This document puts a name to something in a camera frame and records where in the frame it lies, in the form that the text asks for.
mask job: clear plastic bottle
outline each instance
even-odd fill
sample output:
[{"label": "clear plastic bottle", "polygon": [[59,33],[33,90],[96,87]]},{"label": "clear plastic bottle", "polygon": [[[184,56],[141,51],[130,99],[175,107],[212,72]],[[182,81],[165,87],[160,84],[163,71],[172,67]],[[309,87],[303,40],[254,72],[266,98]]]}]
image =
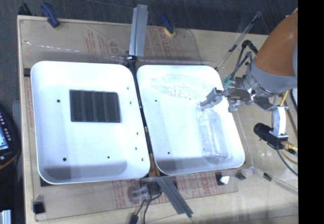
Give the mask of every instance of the clear plastic bottle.
[{"label": "clear plastic bottle", "polygon": [[228,157],[222,120],[213,108],[207,108],[199,117],[202,153],[210,163],[217,163]]}]

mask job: black device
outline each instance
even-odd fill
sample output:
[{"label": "black device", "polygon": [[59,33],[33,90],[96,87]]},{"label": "black device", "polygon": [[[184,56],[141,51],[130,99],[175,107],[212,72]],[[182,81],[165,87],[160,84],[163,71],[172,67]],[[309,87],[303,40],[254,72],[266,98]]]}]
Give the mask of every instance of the black device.
[{"label": "black device", "polygon": [[15,127],[0,107],[0,170],[9,165],[19,151]]}]

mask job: screen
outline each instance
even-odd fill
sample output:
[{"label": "screen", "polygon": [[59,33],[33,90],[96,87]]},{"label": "screen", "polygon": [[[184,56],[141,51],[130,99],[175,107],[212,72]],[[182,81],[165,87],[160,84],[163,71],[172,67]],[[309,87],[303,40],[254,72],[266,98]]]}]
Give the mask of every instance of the screen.
[{"label": "screen", "polygon": [[0,128],[0,150],[4,150],[7,148],[9,148],[9,147],[8,147],[7,141],[5,139],[5,135],[2,131],[2,129]]}]

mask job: blue clamp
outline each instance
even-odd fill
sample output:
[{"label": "blue clamp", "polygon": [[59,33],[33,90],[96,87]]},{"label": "blue clamp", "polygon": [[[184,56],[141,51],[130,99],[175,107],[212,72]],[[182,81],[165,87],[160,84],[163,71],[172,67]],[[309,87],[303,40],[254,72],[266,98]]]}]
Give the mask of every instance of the blue clamp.
[{"label": "blue clamp", "polygon": [[56,15],[55,15],[55,12],[54,12],[54,9],[53,9],[52,5],[50,5],[47,2],[44,2],[40,6],[40,9],[44,13],[44,15],[49,18],[47,21],[53,28],[60,25],[60,22],[58,22],[58,20],[56,18]]},{"label": "blue clamp", "polygon": [[167,16],[165,14],[162,14],[162,15],[160,15],[159,19],[162,22],[163,26],[165,27],[164,31],[169,36],[174,36],[175,32],[173,31],[173,26],[172,26],[170,20],[167,18]]}]

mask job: transparent bottle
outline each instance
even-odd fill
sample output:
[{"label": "transparent bottle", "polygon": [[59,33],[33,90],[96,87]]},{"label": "transparent bottle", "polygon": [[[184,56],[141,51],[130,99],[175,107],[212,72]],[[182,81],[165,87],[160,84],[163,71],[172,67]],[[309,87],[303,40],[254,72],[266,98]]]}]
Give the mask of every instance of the transparent bottle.
[{"label": "transparent bottle", "polygon": [[217,163],[228,157],[226,136],[224,135],[222,120],[213,108],[207,108],[198,120],[202,154],[210,163]]}]

